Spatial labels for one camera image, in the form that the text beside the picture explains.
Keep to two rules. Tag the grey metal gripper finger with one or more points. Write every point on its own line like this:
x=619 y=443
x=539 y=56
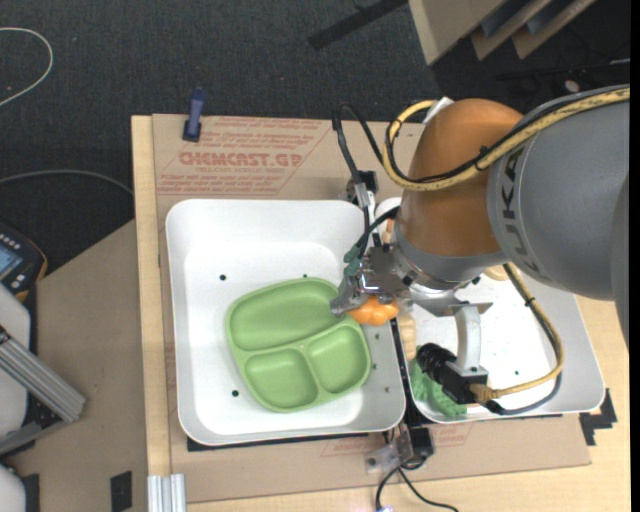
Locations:
x=347 y=302

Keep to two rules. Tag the green divided plate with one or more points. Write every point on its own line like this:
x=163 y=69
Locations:
x=280 y=320

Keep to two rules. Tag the beige round toy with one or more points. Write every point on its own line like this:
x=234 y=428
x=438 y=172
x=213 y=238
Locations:
x=496 y=273

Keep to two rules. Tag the orange lobed toy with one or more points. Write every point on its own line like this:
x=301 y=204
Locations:
x=372 y=312

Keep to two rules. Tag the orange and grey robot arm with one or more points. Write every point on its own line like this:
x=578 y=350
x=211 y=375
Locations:
x=550 y=200

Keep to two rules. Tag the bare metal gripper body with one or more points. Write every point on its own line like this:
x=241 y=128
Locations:
x=382 y=272

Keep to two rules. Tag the brown cardboard board red print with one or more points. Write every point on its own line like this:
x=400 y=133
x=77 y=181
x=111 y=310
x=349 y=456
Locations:
x=240 y=160

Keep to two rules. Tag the beige toy bread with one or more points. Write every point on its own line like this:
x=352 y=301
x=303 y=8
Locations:
x=408 y=337

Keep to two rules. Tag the green toy broccoli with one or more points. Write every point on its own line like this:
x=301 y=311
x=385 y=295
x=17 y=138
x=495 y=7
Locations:
x=432 y=395

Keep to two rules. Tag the black cylinder on white bracket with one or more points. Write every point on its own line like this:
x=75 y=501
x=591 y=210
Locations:
x=457 y=377

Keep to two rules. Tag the thin black and white rod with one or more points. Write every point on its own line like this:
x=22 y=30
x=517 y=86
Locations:
x=396 y=345

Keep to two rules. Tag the white plastic tray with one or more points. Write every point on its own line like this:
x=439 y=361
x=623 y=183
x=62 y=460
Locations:
x=210 y=300
x=505 y=345

